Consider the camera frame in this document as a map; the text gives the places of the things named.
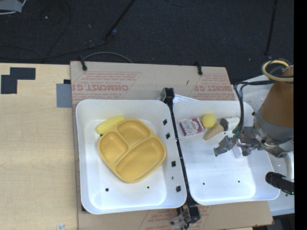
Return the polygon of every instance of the cardboard base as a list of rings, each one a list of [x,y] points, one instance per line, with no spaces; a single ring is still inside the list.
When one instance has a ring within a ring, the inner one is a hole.
[[[130,229],[171,230],[169,220],[176,209],[160,209],[93,215],[82,211],[80,170],[75,108],[85,99],[155,100],[163,88],[198,100],[234,100],[232,87],[223,67],[202,67],[199,75],[194,66],[145,65],[130,63],[71,62],[72,107],[76,158],[78,221],[80,230]],[[198,206],[201,219],[190,230],[219,230],[271,225],[267,201]]]

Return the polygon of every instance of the yellow cable loop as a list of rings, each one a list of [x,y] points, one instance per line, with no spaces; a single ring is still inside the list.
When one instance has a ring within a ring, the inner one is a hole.
[[[294,78],[279,78],[279,77],[276,77],[276,76],[273,76],[273,75],[271,75],[271,74],[269,74],[267,71],[266,71],[266,67],[269,65],[269,64],[274,64],[274,63],[278,63],[278,64],[282,64],[282,65],[284,65],[285,67],[286,67],[286,69],[288,68],[288,67],[290,67],[290,65],[287,63],[287,62],[285,62],[285,61],[283,61],[283,60],[270,60],[270,61],[268,61],[268,62],[266,62],[266,63],[264,63],[263,65],[262,65],[262,73],[265,75],[265,76],[267,76],[269,79],[272,79],[272,80],[274,80],[274,81],[280,81],[280,82],[293,82],[294,81]]]

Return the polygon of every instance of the dark carpet floor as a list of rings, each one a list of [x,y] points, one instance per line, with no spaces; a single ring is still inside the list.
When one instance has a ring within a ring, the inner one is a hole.
[[[106,40],[131,0],[27,0],[22,12],[0,11],[0,62],[69,64],[98,52],[87,61],[199,61],[226,67],[233,84],[270,59],[294,64],[294,0],[274,1],[135,0]]]

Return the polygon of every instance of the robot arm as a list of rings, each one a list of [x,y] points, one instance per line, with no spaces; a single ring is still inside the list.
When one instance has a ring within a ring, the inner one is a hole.
[[[283,65],[281,76],[273,76],[267,72],[267,67],[272,64]],[[252,83],[241,82],[247,85],[273,83],[268,95],[259,110],[254,113],[253,126],[243,126],[243,100],[242,87],[239,92],[241,105],[241,118],[238,126],[233,130],[233,137],[225,136],[214,148],[216,156],[227,152],[235,145],[241,148],[242,155],[251,154],[252,150],[266,150],[276,158],[284,158],[287,164],[287,176],[269,172],[266,181],[280,188],[286,193],[294,194],[294,153],[288,152],[280,145],[294,140],[294,67],[284,60],[268,61],[262,66],[262,72],[272,81],[257,81]]]

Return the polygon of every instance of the black tape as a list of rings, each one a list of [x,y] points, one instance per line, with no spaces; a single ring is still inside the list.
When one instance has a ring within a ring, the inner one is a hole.
[[[17,94],[17,80],[35,80],[35,68],[11,67],[10,75],[1,75],[1,94]]]

